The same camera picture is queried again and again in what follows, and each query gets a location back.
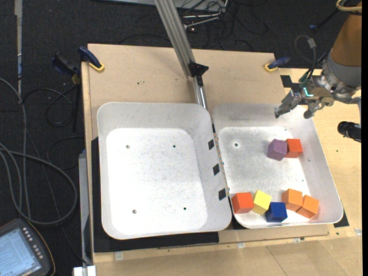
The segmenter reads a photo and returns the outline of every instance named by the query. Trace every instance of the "yellow cube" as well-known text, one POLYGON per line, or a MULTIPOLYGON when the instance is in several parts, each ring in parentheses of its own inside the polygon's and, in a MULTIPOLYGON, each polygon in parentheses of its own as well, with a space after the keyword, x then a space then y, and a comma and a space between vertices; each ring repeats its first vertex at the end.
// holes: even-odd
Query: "yellow cube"
POLYGON ((270 207, 271 196, 260 190, 257 190, 253 198, 254 208, 253 212, 257 214, 264 214, 270 207))

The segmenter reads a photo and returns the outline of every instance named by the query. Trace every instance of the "screen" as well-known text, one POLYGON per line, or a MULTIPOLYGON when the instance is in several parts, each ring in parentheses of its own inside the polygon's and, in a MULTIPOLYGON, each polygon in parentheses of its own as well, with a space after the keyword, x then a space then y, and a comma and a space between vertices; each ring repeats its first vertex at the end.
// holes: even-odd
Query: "screen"
POLYGON ((24 276, 40 268, 19 228, 0 237, 0 276, 24 276))

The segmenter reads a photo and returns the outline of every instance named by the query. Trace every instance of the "robotic arm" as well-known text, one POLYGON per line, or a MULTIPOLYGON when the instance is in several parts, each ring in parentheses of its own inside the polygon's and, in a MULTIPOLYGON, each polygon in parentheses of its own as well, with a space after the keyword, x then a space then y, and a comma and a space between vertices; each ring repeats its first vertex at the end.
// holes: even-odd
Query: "robotic arm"
MULTIPOLYGON (((361 89, 362 79, 362 1, 355 7, 345 7, 348 0, 338 0, 336 7, 350 12, 338 34, 332 49, 322 63, 319 76, 308 72, 299 80, 297 89, 291 89, 275 108, 275 116, 285 114, 297 105, 308 106, 304 117, 314 116, 317 110, 332 106, 334 101, 345 104, 357 104, 361 116, 361 97, 352 97, 361 89)), ((346 137, 361 142, 360 124, 343 121, 338 125, 338 132, 346 137)))

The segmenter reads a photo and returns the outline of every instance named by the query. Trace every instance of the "blue cube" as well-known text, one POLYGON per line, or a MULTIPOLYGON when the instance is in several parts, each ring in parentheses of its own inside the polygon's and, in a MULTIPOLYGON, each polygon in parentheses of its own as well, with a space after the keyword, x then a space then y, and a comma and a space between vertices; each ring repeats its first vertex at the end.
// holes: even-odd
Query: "blue cube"
POLYGON ((288 217, 284 202, 272 202, 266 211, 266 220, 269 223, 280 223, 288 217))

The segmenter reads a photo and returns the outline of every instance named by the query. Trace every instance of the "black floor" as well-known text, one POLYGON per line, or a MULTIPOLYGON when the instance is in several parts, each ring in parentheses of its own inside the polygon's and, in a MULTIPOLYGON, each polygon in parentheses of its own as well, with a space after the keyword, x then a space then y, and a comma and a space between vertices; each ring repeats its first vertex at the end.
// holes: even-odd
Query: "black floor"
MULTIPOLYGON (((315 39, 317 55, 328 51, 347 15, 337 13, 317 32, 310 25, 322 22, 335 9, 337 0, 234 0, 221 21, 201 24, 188 33, 192 48, 272 52, 276 58, 288 56, 284 67, 308 68, 309 62, 294 47, 299 35, 315 39)), ((71 78, 52 66, 60 52, 79 64, 78 47, 88 43, 170 47, 170 41, 154 6, 89 0, 23 0, 22 8, 22 97, 27 129, 26 153, 49 160, 65 169, 78 188, 78 155, 83 151, 83 119, 73 128, 72 104, 76 90, 71 78)), ((0 0, 0 77, 18 90, 17 18, 14 0, 0 0)), ((311 58, 306 42, 299 41, 302 54, 311 58)), ((13 151, 23 150, 24 123, 17 95, 0 82, 0 143, 13 151)), ((17 158, 22 166, 22 159, 17 158)), ((30 213, 34 220, 58 219, 70 210, 74 199, 68 183, 53 170, 28 160, 26 177, 30 213)), ((16 176, 14 192, 18 193, 16 176)), ((0 226, 18 217, 13 206, 4 163, 0 162, 0 226)), ((79 210, 61 227, 41 227, 39 231, 55 258, 56 275, 71 275, 81 266, 79 210)))

